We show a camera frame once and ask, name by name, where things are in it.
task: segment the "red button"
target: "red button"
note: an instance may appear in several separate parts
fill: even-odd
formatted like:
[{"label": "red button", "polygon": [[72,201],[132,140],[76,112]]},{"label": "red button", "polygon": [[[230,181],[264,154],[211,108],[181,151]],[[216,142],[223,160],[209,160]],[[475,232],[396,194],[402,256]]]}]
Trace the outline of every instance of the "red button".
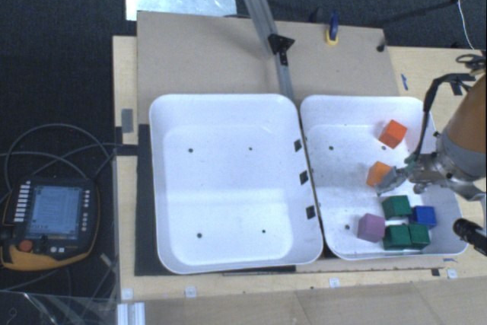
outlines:
[{"label": "red button", "polygon": [[18,244],[18,249],[21,252],[31,252],[33,247],[33,242],[31,240],[22,240],[20,244]]}]

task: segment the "black floor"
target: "black floor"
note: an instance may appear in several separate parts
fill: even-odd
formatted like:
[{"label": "black floor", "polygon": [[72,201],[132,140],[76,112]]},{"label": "black floor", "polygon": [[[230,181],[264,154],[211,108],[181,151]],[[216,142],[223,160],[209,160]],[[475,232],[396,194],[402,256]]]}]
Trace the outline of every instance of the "black floor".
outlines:
[{"label": "black floor", "polygon": [[[307,21],[317,6],[325,14],[335,10],[342,24],[382,27],[390,45],[467,48],[458,7],[449,1],[269,0],[269,4],[276,19],[288,21]],[[485,0],[462,0],[462,5],[473,46],[485,48]],[[237,0],[237,6],[239,13],[246,13],[242,0]],[[124,0],[0,0],[0,153],[22,132],[44,123],[71,123],[103,142],[114,141],[113,35],[135,35],[135,23],[125,20]],[[65,130],[42,131],[19,147],[63,153],[85,141],[90,143]],[[80,159],[80,165],[93,173],[103,156],[93,150]],[[15,158],[12,162],[11,179],[16,180],[45,160]],[[97,182],[102,222],[91,257],[19,290],[108,296],[114,277],[100,255],[116,260],[110,169]],[[0,196],[6,191],[3,183],[0,191]],[[2,269],[0,289],[42,275],[46,272]]]}]

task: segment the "black mat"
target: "black mat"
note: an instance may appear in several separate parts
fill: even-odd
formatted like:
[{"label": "black mat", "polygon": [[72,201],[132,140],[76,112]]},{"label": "black mat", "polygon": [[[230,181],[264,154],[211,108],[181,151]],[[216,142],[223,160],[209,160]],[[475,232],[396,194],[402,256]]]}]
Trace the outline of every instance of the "black mat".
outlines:
[{"label": "black mat", "polygon": [[[135,275],[175,275],[161,264],[157,252],[151,135],[148,125],[138,127],[137,208],[135,211]],[[239,269],[235,272],[294,272],[295,266]]]}]

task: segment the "blue block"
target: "blue block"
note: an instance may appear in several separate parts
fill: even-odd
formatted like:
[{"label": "blue block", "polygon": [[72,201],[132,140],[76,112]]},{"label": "blue block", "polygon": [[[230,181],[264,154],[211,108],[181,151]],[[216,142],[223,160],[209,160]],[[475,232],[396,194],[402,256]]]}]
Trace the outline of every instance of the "blue block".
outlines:
[{"label": "blue block", "polygon": [[416,206],[412,208],[409,222],[413,224],[426,225],[428,228],[436,226],[436,215],[432,206]]}]

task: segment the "green block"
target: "green block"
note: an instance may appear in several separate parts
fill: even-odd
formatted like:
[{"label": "green block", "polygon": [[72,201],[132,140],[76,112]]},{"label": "green block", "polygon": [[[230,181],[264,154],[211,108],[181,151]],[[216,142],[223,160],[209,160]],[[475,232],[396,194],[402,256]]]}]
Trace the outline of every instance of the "green block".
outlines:
[{"label": "green block", "polygon": [[428,226],[426,225],[411,224],[409,226],[409,234],[411,236],[411,248],[413,249],[423,249],[431,243]]},{"label": "green block", "polygon": [[402,250],[411,247],[411,237],[407,225],[391,225],[386,227],[386,235],[382,240],[385,250]]},{"label": "green block", "polygon": [[382,202],[386,219],[407,217],[412,214],[411,205],[406,195],[390,196]]}]

